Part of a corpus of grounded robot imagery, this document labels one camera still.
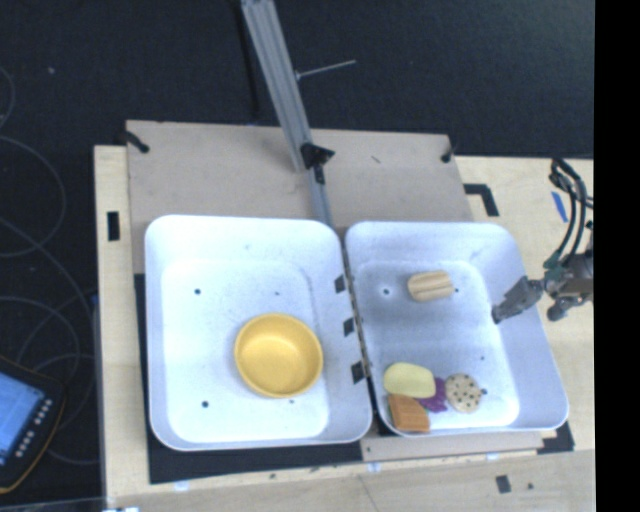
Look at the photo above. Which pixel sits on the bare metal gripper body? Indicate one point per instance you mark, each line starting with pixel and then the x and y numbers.
pixel 572 280

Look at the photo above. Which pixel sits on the white plastic tray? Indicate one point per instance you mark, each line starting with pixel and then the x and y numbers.
pixel 200 350
pixel 440 340

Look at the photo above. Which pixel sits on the purple toy grapes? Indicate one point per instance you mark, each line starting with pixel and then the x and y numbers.
pixel 437 400

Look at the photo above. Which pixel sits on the tan chocolate chip biscuit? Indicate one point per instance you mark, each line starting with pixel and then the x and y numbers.
pixel 463 393

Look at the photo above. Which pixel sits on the orange toy bread slice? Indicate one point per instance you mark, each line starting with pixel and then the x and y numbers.
pixel 409 415

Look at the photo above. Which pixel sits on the thin black and white rod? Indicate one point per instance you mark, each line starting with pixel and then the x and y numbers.
pixel 357 310

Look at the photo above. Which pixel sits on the brown cardboard board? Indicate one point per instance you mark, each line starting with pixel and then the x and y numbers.
pixel 225 175

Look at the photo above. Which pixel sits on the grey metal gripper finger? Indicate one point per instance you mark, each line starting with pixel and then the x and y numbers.
pixel 517 297

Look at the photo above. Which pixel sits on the yellow rounded toy food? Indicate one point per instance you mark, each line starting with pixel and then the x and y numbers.
pixel 409 380

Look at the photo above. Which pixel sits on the yellow bowl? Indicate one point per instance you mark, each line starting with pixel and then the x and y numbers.
pixel 278 356

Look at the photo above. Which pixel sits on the tan toy bread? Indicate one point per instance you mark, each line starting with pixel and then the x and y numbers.
pixel 430 286

